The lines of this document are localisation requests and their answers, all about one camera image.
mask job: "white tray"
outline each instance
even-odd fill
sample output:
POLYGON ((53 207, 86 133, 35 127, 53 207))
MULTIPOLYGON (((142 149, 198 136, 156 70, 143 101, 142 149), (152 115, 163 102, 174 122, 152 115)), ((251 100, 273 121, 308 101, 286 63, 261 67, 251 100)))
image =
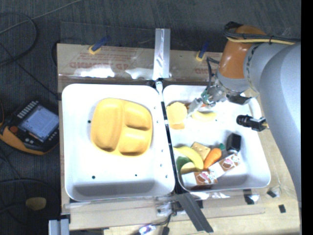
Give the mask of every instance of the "white tray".
MULTIPOLYGON (((193 99, 200 97, 204 89, 205 86, 169 85, 163 90, 165 107, 176 101, 191 103, 193 99)), ((218 183, 206 191, 266 187, 270 183, 270 170, 258 133, 236 123, 238 115, 251 115, 249 106, 226 101, 217 103, 211 110, 217 113, 214 121, 200 122, 189 117, 184 122, 184 129, 170 128, 173 147, 191 146, 195 141, 203 145, 218 147, 220 143, 226 145, 229 134, 239 134, 242 136, 242 142, 238 155, 242 163, 218 178, 218 183)))
POLYGON ((159 95, 149 86, 72 84, 62 93, 65 189, 76 201, 165 196, 175 186, 159 95), (145 106, 153 118, 150 148, 141 156, 100 151, 90 140, 97 103, 107 97, 145 106))

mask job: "blue clamp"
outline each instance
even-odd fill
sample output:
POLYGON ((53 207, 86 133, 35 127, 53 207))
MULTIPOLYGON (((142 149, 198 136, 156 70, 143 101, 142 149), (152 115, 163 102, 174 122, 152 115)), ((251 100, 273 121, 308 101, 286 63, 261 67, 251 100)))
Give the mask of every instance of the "blue clamp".
POLYGON ((207 51, 208 47, 209 47, 209 42, 207 41, 207 42, 205 42, 204 45, 202 46, 202 49, 197 53, 196 59, 197 59, 198 61, 202 61, 202 60, 203 60, 204 54, 205 54, 205 52, 207 51))
POLYGON ((89 47, 89 53, 92 55, 96 54, 101 50, 101 46, 105 45, 110 39, 110 36, 101 38, 97 43, 89 47))

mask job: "small box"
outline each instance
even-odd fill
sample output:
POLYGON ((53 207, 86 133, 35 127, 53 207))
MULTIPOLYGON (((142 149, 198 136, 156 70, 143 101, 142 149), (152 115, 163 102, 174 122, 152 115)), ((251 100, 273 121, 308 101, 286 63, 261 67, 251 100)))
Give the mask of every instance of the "small box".
POLYGON ((217 183, 217 179, 211 171, 197 171, 183 174, 182 181, 187 189, 206 189, 217 183))
POLYGON ((211 171, 216 178, 219 178, 232 168, 237 167, 240 164, 240 162, 241 161, 238 155, 234 153, 211 165, 208 170, 211 171))
POLYGON ((227 138, 226 150, 234 153, 238 153, 241 148, 241 136, 232 133, 227 138))

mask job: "handheld device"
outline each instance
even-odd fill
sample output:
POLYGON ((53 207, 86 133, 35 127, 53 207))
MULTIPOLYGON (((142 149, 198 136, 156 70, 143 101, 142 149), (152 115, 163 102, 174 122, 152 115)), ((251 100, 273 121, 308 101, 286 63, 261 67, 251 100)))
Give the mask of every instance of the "handheld device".
POLYGON ((59 117, 33 100, 4 117, 1 106, 0 139, 23 152, 43 155, 59 143, 59 117))

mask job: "metal bracket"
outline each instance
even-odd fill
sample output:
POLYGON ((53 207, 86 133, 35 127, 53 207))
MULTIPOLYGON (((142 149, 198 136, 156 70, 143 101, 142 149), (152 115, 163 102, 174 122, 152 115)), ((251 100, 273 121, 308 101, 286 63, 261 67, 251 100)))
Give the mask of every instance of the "metal bracket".
POLYGON ((170 29, 156 29, 155 59, 152 79, 170 77, 170 29))
POLYGON ((213 228, 210 226, 200 207, 189 192, 177 194, 175 198, 184 208, 197 231, 213 232, 213 228))
POLYGON ((48 232, 49 235, 69 235, 69 220, 49 220, 48 232))

